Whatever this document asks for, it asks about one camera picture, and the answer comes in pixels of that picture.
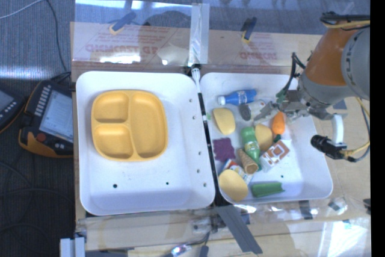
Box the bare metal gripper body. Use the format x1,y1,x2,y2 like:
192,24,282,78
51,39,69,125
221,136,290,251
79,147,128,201
277,89,333,122

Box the small white bottle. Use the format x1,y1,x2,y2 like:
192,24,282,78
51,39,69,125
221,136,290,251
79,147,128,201
245,99,267,113

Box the orange carrot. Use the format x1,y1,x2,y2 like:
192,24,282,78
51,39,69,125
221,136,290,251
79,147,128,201
271,111,286,143

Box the yellow toy lemon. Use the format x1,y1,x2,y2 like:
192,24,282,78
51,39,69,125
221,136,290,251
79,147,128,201
254,123,274,152

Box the blue plastic bottle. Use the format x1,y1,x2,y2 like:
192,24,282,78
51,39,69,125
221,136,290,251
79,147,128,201
217,88,258,107

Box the green plastic bottle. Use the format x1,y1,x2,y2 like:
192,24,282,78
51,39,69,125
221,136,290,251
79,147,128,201
239,126,262,165

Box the yellow toy bread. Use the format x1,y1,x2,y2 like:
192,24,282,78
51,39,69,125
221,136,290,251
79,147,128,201
212,107,236,136

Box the white and orange carton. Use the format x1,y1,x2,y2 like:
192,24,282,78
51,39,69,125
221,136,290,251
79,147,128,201
259,138,292,173

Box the tan ice cream cone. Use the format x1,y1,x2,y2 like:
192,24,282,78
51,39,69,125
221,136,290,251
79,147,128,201
236,147,260,175

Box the purple grapes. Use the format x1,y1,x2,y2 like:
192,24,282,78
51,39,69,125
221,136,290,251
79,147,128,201
212,137,236,163

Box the white plastic tray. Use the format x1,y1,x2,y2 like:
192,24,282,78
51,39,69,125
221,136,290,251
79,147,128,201
199,72,334,206
75,70,217,217

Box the white red yellow packet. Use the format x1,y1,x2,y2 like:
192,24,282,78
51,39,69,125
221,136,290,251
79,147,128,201
220,158,254,185

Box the brown cardboard board, red print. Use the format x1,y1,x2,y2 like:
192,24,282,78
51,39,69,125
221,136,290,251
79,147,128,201
69,20,371,252

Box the yellow oval toy potato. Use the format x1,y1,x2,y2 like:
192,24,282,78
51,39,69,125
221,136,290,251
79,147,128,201
218,169,250,203

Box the yellow divided plate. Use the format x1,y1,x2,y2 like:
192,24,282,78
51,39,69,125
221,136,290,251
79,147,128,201
90,89,168,163

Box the black cylinder on white bracket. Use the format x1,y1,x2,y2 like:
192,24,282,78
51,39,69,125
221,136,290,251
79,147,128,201
310,113,348,160

